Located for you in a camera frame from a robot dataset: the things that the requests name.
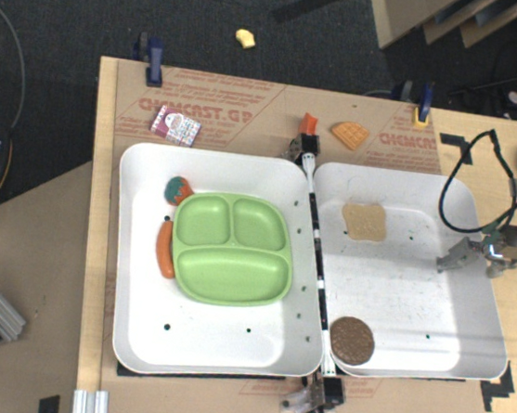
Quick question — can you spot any white plastic tray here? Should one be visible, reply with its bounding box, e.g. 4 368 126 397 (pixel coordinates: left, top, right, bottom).
94 137 349 397
288 159 517 396

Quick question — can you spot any tan toy bread slice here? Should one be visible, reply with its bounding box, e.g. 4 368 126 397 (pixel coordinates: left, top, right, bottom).
338 199 392 246

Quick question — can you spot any brown round biscuit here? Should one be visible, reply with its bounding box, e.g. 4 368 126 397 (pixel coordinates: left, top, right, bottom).
325 314 379 369

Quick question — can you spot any thin black and white rod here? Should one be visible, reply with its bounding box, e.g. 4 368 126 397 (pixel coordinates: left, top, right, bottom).
276 151 364 379

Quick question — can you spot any orange toy waffle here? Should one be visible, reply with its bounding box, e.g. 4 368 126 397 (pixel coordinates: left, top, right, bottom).
329 119 372 153

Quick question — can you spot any green divided plate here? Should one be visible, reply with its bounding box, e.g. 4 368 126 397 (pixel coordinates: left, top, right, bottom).
163 186 303 315

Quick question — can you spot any brown cardboard board red print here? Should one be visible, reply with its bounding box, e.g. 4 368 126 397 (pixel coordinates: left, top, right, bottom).
73 58 517 413

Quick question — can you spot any red toy strawberry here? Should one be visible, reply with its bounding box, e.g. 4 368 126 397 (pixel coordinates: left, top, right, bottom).
162 174 198 209

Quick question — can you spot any orange toy sausage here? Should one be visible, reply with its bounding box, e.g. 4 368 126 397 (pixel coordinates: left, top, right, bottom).
151 217 184 280

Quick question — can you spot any yellow toy food piece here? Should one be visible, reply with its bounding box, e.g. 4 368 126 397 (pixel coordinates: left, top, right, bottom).
233 27 259 52

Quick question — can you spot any pink and white carton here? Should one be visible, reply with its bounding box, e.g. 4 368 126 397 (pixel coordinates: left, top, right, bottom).
147 103 205 149

